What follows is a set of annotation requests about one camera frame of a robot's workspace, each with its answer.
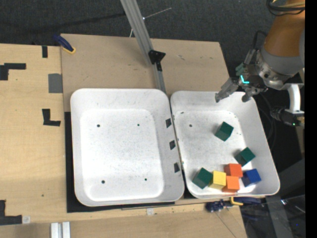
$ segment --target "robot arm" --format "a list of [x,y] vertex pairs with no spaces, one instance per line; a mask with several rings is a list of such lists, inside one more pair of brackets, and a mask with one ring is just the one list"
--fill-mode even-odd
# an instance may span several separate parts
[[[278,0],[267,0],[275,20],[269,33],[257,31],[244,62],[236,68],[236,78],[229,78],[216,93],[217,102],[230,96],[239,87],[246,94],[242,101],[265,92],[268,88],[288,90],[290,108],[274,108],[271,116],[290,126],[304,126],[304,112],[300,110],[299,89],[303,84],[286,81],[305,67],[305,0],[288,0],[276,6]],[[266,36],[260,49],[256,49],[258,34]],[[251,60],[256,55],[255,63]]]

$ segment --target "green light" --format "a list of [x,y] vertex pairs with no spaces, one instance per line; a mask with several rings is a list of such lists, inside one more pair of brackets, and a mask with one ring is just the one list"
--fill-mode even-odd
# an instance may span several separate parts
[[243,78],[242,75],[240,75],[240,77],[241,77],[242,83],[244,83],[244,84],[249,84],[250,83],[249,81],[244,81],[244,78]]

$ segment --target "yellow cube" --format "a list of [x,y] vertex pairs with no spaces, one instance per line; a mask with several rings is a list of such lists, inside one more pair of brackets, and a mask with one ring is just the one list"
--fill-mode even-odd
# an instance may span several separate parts
[[227,174],[225,172],[214,171],[213,177],[210,180],[210,183],[208,186],[210,188],[222,189],[227,184],[226,177],[227,177]]

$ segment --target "colored block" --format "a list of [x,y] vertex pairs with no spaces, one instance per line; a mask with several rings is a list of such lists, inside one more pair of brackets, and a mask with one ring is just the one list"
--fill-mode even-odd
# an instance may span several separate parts
[[214,171],[208,186],[210,188],[222,189],[226,186],[226,176],[227,174],[225,172]]
[[216,132],[215,136],[220,138],[222,141],[226,141],[233,131],[233,127],[226,122],[223,122]]
[[243,176],[241,164],[230,163],[224,167],[224,171],[227,174],[227,176],[239,178]]
[[236,193],[240,189],[238,177],[227,176],[227,184],[222,188],[222,192]]
[[251,169],[243,173],[243,177],[241,178],[241,180],[244,186],[247,187],[261,181],[261,177],[257,169]]
[[235,157],[236,161],[241,165],[244,166],[248,162],[252,161],[255,158],[254,153],[247,147]]
[[205,188],[210,180],[212,179],[212,173],[207,171],[204,168],[201,168],[199,172],[195,175],[192,182],[197,185],[199,188]]

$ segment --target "orange cube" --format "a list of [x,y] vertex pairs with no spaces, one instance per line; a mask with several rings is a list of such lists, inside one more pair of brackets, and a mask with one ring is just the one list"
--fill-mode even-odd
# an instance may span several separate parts
[[240,189],[238,177],[227,176],[227,185],[222,189],[222,192],[236,193]]
[[230,163],[224,167],[224,171],[227,174],[227,176],[239,177],[239,178],[243,176],[241,164]]

